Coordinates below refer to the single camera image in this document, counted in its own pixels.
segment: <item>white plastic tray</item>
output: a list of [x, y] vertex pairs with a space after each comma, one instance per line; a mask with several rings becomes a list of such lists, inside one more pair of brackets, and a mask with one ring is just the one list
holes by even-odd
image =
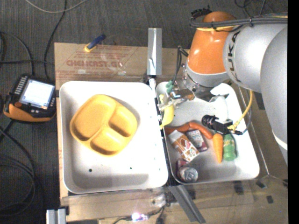
[[[70, 120], [95, 94], [106, 94], [136, 116], [137, 131], [116, 156], [105, 157], [77, 142]], [[164, 148], [152, 90], [143, 83], [70, 81], [60, 89], [63, 177], [75, 194], [163, 186], [168, 179]]]
[[[167, 82], [158, 84], [158, 95], [165, 92], [166, 84]], [[235, 122], [241, 117], [242, 111], [232, 87], [227, 84], [220, 84], [212, 90], [212, 93], [214, 95], [229, 94], [226, 98], [228, 118]], [[222, 112], [223, 110], [216, 109], [213, 103], [195, 98], [193, 101], [186, 101], [179, 104], [178, 109], [175, 110], [174, 120], [169, 126], [180, 126], [192, 120], [201, 123], [204, 115], [223, 115]], [[245, 122], [242, 120], [237, 129], [242, 131], [245, 127]], [[234, 161], [222, 161], [220, 164], [216, 161], [213, 143], [211, 141], [207, 142], [208, 150], [200, 153], [190, 164], [198, 171], [199, 177], [197, 183], [247, 180], [253, 179], [259, 174], [259, 164], [248, 132], [245, 132], [243, 135], [234, 135], [234, 138], [236, 141], [237, 158]], [[180, 159], [180, 156], [171, 146], [168, 138], [166, 138], [166, 143], [172, 175], [179, 183], [185, 184], [176, 175], [176, 161]]]

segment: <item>white cable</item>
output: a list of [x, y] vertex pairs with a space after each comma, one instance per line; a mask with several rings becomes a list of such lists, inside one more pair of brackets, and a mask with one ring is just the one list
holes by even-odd
[[83, 0], [83, 1], [79, 2], [78, 4], [76, 4], [75, 6], [70, 7], [68, 9], [66, 9], [66, 10], [61, 10], [61, 11], [47, 11], [47, 10], [43, 10], [43, 9], [39, 8], [38, 6], [34, 5], [32, 2], [30, 2], [28, 0], [25, 0], [25, 1], [27, 3], [29, 3], [30, 5], [34, 6], [35, 8], [37, 8], [38, 10], [41, 10], [42, 12], [45, 12], [45, 13], [63, 13], [63, 12], [70, 11], [70, 10], [74, 9], [75, 7], [78, 7], [82, 3], [86, 2], [86, 1], [89, 1], [89, 0]]

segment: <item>orange carrot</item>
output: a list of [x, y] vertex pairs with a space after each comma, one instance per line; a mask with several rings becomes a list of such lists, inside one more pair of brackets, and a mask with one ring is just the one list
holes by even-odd
[[184, 124], [182, 126], [178, 126], [178, 127], [164, 127], [164, 129], [165, 129], [165, 132], [167, 135], [171, 134], [175, 130], [184, 133], [184, 132], [188, 131], [189, 124], [186, 123], [186, 124]]
[[213, 135], [207, 128], [196, 122], [189, 122], [189, 126], [191, 129], [198, 129], [208, 140], [213, 138]]
[[216, 133], [213, 136], [213, 147], [216, 154], [218, 163], [222, 162], [223, 154], [223, 136], [220, 133]]

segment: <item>dark floor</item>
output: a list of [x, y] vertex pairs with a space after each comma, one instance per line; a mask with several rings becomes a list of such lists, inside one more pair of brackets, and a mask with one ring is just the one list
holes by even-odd
[[[64, 0], [29, 1], [48, 11], [64, 9]], [[80, 1], [83, 0], [67, 0], [66, 7], [72, 7]], [[246, 9], [241, 8], [244, 2]], [[238, 19], [288, 11], [288, 0], [266, 0], [264, 6], [263, 0], [89, 0], [65, 12], [52, 42], [49, 43], [50, 36], [63, 13], [40, 11], [25, 0], [0, 0], [1, 60], [42, 61], [46, 53], [46, 60], [54, 63], [53, 42], [89, 43], [100, 34], [105, 34], [117, 45], [147, 46], [147, 32], [150, 27], [162, 28], [164, 48], [176, 48], [178, 45], [188, 48], [194, 34], [194, 29], [189, 26], [190, 12], [208, 5], [212, 11], [226, 11]], [[30, 56], [16, 37], [24, 42]], [[36, 76], [45, 77], [43, 64], [33, 64]], [[48, 65], [47, 72], [54, 80], [54, 67]], [[0, 63], [2, 100], [22, 73], [31, 73], [29, 63]], [[0, 128], [5, 130], [9, 124], [10, 119], [2, 114]], [[18, 146], [22, 144], [32, 157], [40, 185], [36, 186], [35, 198], [29, 208], [12, 217], [4, 215], [4, 207], [13, 203], [23, 203], [23, 199], [31, 190], [31, 178], [23, 169], [1, 165], [0, 223], [43, 223], [42, 210], [59, 207], [56, 117], [38, 125], [14, 122], [5, 133], [14, 139], [15, 143], [0, 133], [0, 154], [9, 155], [30, 166], [30, 162]], [[22, 208], [23, 206], [18, 206], [15, 211]]]

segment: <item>light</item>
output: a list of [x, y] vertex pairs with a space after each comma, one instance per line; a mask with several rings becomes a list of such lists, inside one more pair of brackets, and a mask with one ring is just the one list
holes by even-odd
[[149, 216], [145, 214], [139, 214], [138, 212], [135, 212], [132, 214], [132, 221], [133, 222], [138, 222], [138, 221], [145, 221], [148, 220]]

